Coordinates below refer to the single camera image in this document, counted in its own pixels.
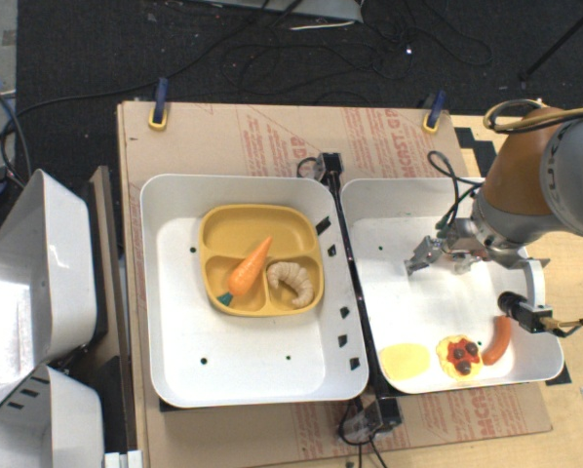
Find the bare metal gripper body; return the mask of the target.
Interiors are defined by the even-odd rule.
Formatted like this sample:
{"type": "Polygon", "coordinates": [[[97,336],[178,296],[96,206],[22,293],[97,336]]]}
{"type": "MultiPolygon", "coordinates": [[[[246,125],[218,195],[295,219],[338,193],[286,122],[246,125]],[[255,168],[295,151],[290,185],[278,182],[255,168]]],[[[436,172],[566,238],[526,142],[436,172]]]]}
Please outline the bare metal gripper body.
{"type": "Polygon", "coordinates": [[[520,268],[529,260],[524,245],[473,218],[456,218],[438,233],[438,238],[443,240],[443,252],[449,255],[475,254],[481,261],[495,262],[504,268],[520,268]]]}

